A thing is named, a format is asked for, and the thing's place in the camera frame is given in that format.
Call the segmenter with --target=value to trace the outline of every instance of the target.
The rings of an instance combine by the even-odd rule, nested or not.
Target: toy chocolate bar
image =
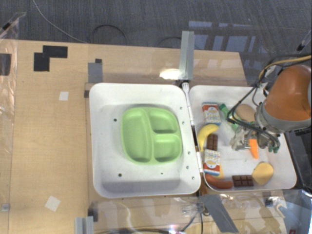
[[[207,149],[218,150],[218,135],[210,134],[207,137]]]
[[[234,175],[232,176],[232,179],[235,187],[254,186],[251,175]]]

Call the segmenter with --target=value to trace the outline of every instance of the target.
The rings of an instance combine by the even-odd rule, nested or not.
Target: white tape square
[[[59,100],[68,100],[69,92],[61,92],[59,94]]]
[[[60,204],[60,200],[56,197],[50,196],[48,201],[45,204],[45,207],[50,209],[53,212],[56,212]]]

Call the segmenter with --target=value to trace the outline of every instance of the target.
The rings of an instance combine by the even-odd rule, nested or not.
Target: toy banana
[[[212,134],[213,132],[215,132],[218,129],[219,129],[219,127],[217,125],[208,124],[199,130],[198,135],[197,135],[197,140],[198,140],[199,150],[201,152],[204,151],[203,146],[204,146],[205,140],[208,137],[208,135]]]

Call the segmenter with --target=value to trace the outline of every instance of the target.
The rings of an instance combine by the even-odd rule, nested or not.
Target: hot dog
[[[233,187],[232,181],[219,180],[214,178],[210,174],[205,174],[205,179],[208,184],[216,186],[219,189],[230,189]]]

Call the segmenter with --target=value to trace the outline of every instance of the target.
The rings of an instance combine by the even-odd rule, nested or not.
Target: green toy item
[[[157,107],[135,107],[121,120],[122,148],[136,164],[160,164],[178,159],[182,137],[173,113]]]

